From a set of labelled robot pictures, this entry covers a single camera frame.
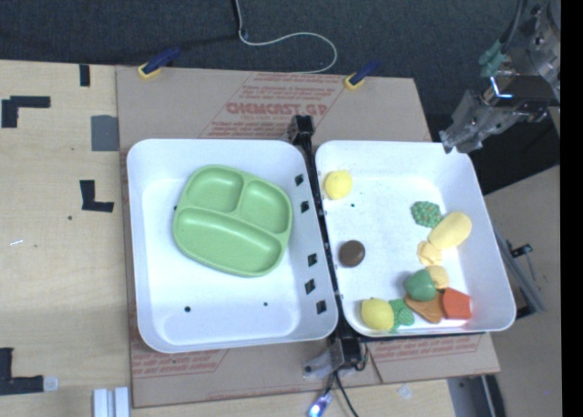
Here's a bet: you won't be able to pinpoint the black block with wires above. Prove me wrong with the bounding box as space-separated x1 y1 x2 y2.
336 335 365 370
289 114 316 145

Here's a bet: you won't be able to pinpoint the brown cardboard board red print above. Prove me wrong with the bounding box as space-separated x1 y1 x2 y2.
115 64 501 409

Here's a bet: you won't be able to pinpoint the green toy lettuce leaf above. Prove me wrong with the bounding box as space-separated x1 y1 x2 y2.
388 298 416 333

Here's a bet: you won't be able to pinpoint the brown round biscuit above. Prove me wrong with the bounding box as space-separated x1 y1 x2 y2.
337 239 366 269

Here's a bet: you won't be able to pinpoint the pale yellow toy pasta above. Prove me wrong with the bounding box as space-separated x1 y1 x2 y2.
427 265 451 290
416 239 444 268

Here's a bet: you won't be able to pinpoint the green toy peas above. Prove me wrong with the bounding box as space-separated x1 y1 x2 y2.
410 200 443 229

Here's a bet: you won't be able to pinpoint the green toy pepper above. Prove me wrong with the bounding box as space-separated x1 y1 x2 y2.
403 268 438 302

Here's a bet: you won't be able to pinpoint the yellow toy corn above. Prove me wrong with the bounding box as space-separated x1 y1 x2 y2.
427 210 473 249

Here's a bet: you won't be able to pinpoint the thin black rod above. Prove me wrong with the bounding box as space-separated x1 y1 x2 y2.
299 132 353 340

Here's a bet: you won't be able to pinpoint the yellow toy lemon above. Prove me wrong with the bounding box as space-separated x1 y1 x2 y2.
323 169 353 200
360 297 395 331

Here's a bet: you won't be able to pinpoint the green divided plate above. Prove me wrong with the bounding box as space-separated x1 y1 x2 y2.
171 164 293 278

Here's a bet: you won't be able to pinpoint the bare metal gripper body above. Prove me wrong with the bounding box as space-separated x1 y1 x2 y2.
483 12 562 125

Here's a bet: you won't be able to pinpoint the orange-brown toy bread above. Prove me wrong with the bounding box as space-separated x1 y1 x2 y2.
404 291 445 325

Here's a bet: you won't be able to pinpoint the orange toy wedge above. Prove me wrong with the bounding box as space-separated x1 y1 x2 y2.
441 287 473 320

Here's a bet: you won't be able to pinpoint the white plastic tray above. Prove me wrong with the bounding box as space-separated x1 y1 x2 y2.
126 137 339 354
314 139 517 338

